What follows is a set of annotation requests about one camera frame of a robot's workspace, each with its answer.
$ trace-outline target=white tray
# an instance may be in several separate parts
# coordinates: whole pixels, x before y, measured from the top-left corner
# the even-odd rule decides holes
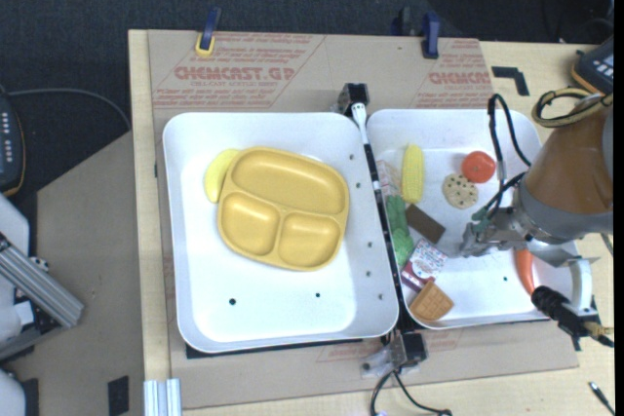
[[[531,160],[540,149],[532,122],[524,115],[511,112],[517,140]],[[442,193],[444,178],[459,173],[462,159],[474,150],[488,152],[495,158],[485,110],[382,110],[368,121],[370,145],[376,160],[401,168],[403,152],[409,143],[418,145],[425,159],[425,188],[418,207],[441,223],[446,231],[436,247],[456,256],[466,224],[498,190],[494,177],[478,184],[479,201],[472,208],[452,208]],[[507,177],[527,169],[517,156],[502,110],[496,111],[496,129],[507,166]],[[513,190],[508,190],[502,207],[511,203]],[[412,233],[414,240],[417,233]],[[567,246],[576,252],[576,246]],[[565,296],[571,295],[572,279],[568,268],[553,268],[535,258],[535,285],[546,284]],[[481,257],[447,259],[436,284],[453,300],[454,307],[438,321],[422,323],[444,329],[498,322],[536,321],[546,319],[530,302],[528,293],[517,276],[512,251],[498,251]],[[415,293],[403,286],[409,304]]]
[[[355,124],[334,113],[184,113],[163,132],[177,323],[206,353],[380,337],[399,306]],[[342,174],[351,208],[336,258],[314,272],[255,262],[229,249],[203,176],[224,149],[266,146]]]

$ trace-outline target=yellow plate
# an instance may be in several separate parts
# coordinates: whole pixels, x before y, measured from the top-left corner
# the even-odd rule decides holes
[[[349,190],[328,165],[279,149],[241,151],[223,182],[218,230],[234,251],[298,271],[329,264],[342,243]]]

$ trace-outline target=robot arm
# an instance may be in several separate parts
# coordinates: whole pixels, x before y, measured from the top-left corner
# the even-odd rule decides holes
[[[560,96],[581,97],[569,115],[546,120],[543,107]],[[575,254],[574,241],[586,234],[613,234],[613,94],[577,89],[547,93],[533,119],[553,128],[527,172],[508,182],[511,206],[482,208],[464,232],[463,256],[493,249],[527,248],[533,255],[572,273],[569,299],[546,286],[531,295],[533,305],[559,322],[573,338],[592,336],[609,345],[592,307],[589,261]]]

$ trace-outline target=black cable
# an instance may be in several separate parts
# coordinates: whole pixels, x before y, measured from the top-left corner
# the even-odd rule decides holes
[[[392,371],[390,371],[387,374],[384,374],[381,378],[379,378],[379,381],[377,382],[374,389],[372,390],[372,394],[370,396],[370,416],[377,416],[377,411],[374,408],[374,403],[377,400],[377,396],[379,395],[379,392],[381,392],[381,389],[386,384],[390,376],[392,376]]]
[[[487,102],[487,113],[489,115],[489,135],[491,136],[491,141],[494,146],[494,152],[496,154],[496,161],[498,165],[504,168],[504,158],[503,153],[500,147],[500,142],[498,140],[498,134],[496,132],[496,102],[499,102],[503,112],[505,114],[505,118],[507,119],[507,127],[509,129],[509,134],[511,136],[512,144],[514,145],[514,149],[516,150],[516,154],[518,154],[519,158],[523,161],[523,163],[530,167],[530,161],[527,159],[525,154],[522,152],[520,145],[518,144],[518,139],[516,138],[516,130],[514,128],[514,123],[511,118],[511,112],[509,111],[509,107],[507,106],[507,102],[500,94],[494,94],[489,101]],[[511,186],[516,185],[524,173],[520,173],[516,175],[511,181],[505,184],[505,173],[499,173],[498,180],[498,192],[494,195],[494,197],[487,203],[486,209],[488,209],[492,204],[495,203],[494,208],[489,212],[488,218],[491,219],[496,215],[498,209],[500,208],[500,203],[502,202],[503,193],[509,189]]]
[[[520,149],[520,145],[518,144],[518,140],[516,139],[516,131],[514,129],[514,123],[511,118],[511,112],[509,111],[509,107],[507,106],[507,102],[503,99],[502,95],[494,94],[487,103],[487,113],[489,115],[489,133],[491,135],[492,142],[494,142],[494,149],[496,150],[497,156],[500,155],[500,158],[496,158],[499,161],[502,161],[502,152],[500,151],[500,144],[498,143],[498,137],[496,135],[496,118],[495,118],[495,108],[496,102],[500,102],[501,107],[505,113],[505,118],[507,119],[507,126],[509,127],[509,134],[511,135],[511,141],[514,145],[514,149],[518,154],[519,158],[523,161],[523,163],[530,167],[530,161],[527,159],[525,154]]]
[[[565,87],[563,89],[557,89],[556,91],[549,91],[544,93],[535,103],[533,109],[531,110],[531,118],[533,121],[542,127],[547,129],[555,129],[557,127],[564,127],[576,122],[580,122],[582,119],[592,115],[601,110],[602,108],[607,108],[613,105],[613,93],[603,95],[598,100],[594,100],[588,106],[575,107],[569,113],[561,116],[556,116],[552,118],[544,118],[542,117],[542,113],[544,108],[552,104],[555,99],[559,99],[561,97],[578,97],[579,99],[584,99],[586,97],[592,96],[592,93],[585,89],[576,89],[574,87]]]
[[[418,403],[408,392],[408,389],[406,388],[406,386],[403,384],[403,382],[401,381],[401,378],[399,377],[399,371],[395,370],[392,371],[392,373],[394,374],[394,377],[396,378],[397,382],[399,383],[399,386],[401,387],[401,390],[403,390],[403,393],[407,396],[407,398],[411,401],[412,404],[414,404],[416,407],[424,410],[424,411],[429,411],[429,412],[433,412],[435,414],[437,414],[438,416],[452,416],[452,412],[450,412],[450,409],[434,409],[433,407],[427,407],[426,405],[422,405],[420,403]]]
[[[4,87],[0,85],[0,92],[2,94],[8,95],[9,97],[19,97],[21,95],[37,95],[37,94],[78,94],[78,95],[86,95],[88,97],[94,97],[96,99],[99,99],[105,102],[110,107],[112,107],[119,114],[119,116],[121,116],[128,130],[132,129],[130,119],[126,116],[126,113],[124,113],[117,104],[115,104],[112,100],[108,99],[107,97],[104,97],[103,95],[99,95],[99,94],[92,93],[89,91],[82,91],[80,89],[56,88],[56,89],[33,89],[29,91],[7,92],[4,89]]]
[[[499,190],[498,192],[492,196],[492,198],[487,202],[487,204],[484,206],[484,209],[488,209],[489,207],[491,207],[494,202],[496,202],[495,207],[490,211],[490,213],[488,214],[488,218],[492,218],[494,217],[494,215],[496,214],[496,212],[498,211],[498,209],[500,208],[500,203],[503,199],[503,194],[505,194],[505,191],[507,191],[507,189],[509,189],[510,187],[515,187],[518,185],[518,183],[520,182],[520,180],[525,176],[525,172],[521,172],[518,175],[516,175],[515,177],[513,177],[512,179],[510,179],[506,184],[504,184]]]
[[[411,396],[410,392],[408,392],[408,389],[403,384],[403,381],[401,381],[401,377],[399,376],[399,373],[400,373],[402,367],[403,366],[400,366],[397,369],[394,369],[393,371],[390,371],[389,373],[384,374],[379,379],[377,384],[375,385],[375,387],[374,387],[374,389],[372,391],[372,394],[370,396],[370,416],[377,416],[378,413],[377,413],[377,411],[375,409],[375,402],[377,400],[377,396],[381,392],[381,389],[386,384],[386,382],[388,381],[390,376],[393,376],[393,375],[396,378],[397,382],[399,383],[399,387],[401,387],[401,390],[403,391],[403,393],[406,395],[406,397],[409,399],[409,401],[412,404],[414,404],[416,407],[418,407],[418,408],[420,408],[420,409],[422,409],[424,411],[428,411],[428,412],[434,413],[437,416],[452,416],[452,412],[450,412],[450,409],[434,409],[433,407],[427,407],[426,405],[422,405],[422,404],[418,403],[418,401]]]
[[[565,42],[568,44],[582,43],[582,40],[579,39],[578,34],[580,33],[582,35],[582,30],[591,28],[593,25],[600,25],[605,29],[606,34],[603,34],[603,38],[605,40],[615,31],[615,24],[610,20],[605,18],[591,18],[578,26],[575,29],[575,33],[572,33],[572,35]]]

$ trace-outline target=orange object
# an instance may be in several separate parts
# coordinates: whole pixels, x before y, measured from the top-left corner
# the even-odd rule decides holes
[[[461,172],[471,182],[488,182],[496,172],[496,162],[488,153],[473,151],[461,162]]]
[[[517,249],[514,251],[514,258],[516,260],[518,277],[526,292],[532,295],[535,290],[535,283],[533,282],[533,254],[526,248]]]
[[[417,321],[436,321],[452,309],[453,301],[433,282],[428,281],[413,302],[409,310]]]

